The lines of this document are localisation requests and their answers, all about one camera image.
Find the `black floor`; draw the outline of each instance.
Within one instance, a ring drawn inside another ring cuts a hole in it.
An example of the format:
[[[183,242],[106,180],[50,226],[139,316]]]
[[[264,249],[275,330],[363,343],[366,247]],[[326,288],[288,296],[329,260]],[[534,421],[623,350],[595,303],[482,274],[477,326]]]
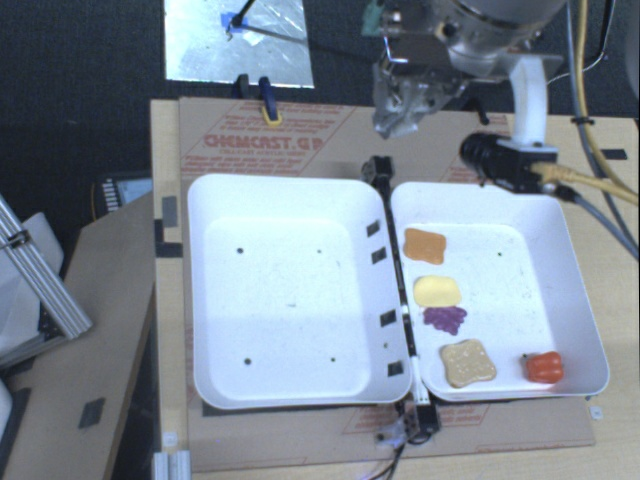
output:
[[[303,1],[316,88],[277,95],[371,105],[381,45],[359,36],[368,0]],[[618,0],[608,60],[587,75],[594,115],[638,115],[622,57],[633,1]],[[603,2],[592,0],[588,53]],[[89,222],[98,176],[149,167],[151,99],[229,95],[226,86],[164,79],[163,0],[0,0],[0,17],[0,194],[21,218],[44,211],[63,241]],[[562,16],[536,48],[564,52]],[[566,79],[551,86],[552,113],[570,113],[567,89]],[[476,92],[489,110],[512,109],[508,84]]]

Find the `cardboard sheet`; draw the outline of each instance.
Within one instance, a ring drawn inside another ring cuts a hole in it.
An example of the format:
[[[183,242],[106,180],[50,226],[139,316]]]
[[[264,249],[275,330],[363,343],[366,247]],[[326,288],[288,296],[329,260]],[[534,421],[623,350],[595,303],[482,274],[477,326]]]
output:
[[[373,155],[390,155],[403,181],[476,182],[458,157],[475,131],[509,133],[505,115],[483,127],[476,114],[441,112],[420,134],[384,141],[371,126],[371,109],[281,103],[282,126],[269,128],[259,102],[182,99],[179,110],[182,195],[209,172],[357,179]],[[189,237],[182,205],[186,382],[192,468],[204,472],[282,465],[378,460],[392,455],[375,444],[393,422],[392,406],[223,412],[203,405],[193,386]],[[442,430],[407,456],[435,456],[594,444],[584,399],[448,405]]]

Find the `red bell pepper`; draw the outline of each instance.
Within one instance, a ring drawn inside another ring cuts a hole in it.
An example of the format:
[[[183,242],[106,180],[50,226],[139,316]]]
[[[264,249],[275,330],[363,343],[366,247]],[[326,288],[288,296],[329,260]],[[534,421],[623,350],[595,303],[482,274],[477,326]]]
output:
[[[544,384],[555,384],[564,377],[562,357],[555,351],[534,356],[526,363],[529,380]]]

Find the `toy food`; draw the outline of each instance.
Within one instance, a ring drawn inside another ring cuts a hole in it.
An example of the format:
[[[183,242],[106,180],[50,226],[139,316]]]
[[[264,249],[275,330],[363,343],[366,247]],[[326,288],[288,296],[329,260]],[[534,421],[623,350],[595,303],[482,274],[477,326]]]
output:
[[[447,345],[440,352],[445,366],[447,382],[454,388],[463,388],[478,381],[495,379],[497,370],[480,340],[465,340]]]
[[[413,297],[419,306],[446,308],[457,306],[462,300],[454,279],[445,276],[424,276],[413,285]]]
[[[427,308],[424,310],[425,325],[433,325],[439,331],[456,336],[467,312],[457,306],[448,308]]]
[[[421,260],[434,265],[444,262],[447,239],[444,235],[408,228],[404,232],[403,251],[407,258]]]
[[[527,359],[526,367],[531,382],[555,384],[564,377],[562,357],[555,351]]]

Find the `blue tape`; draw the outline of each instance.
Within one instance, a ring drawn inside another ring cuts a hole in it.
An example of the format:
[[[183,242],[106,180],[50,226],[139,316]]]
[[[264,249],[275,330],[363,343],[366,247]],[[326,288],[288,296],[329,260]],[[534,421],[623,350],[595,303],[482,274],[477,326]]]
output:
[[[231,20],[236,14],[237,13],[235,12],[224,12],[220,15],[220,22],[222,23],[222,26],[224,27],[225,30],[227,30],[229,23],[231,23]],[[246,16],[242,18],[242,26],[243,27],[249,26],[249,21],[247,20]],[[242,33],[244,32],[244,29],[242,27],[231,27],[230,31],[235,33]]]

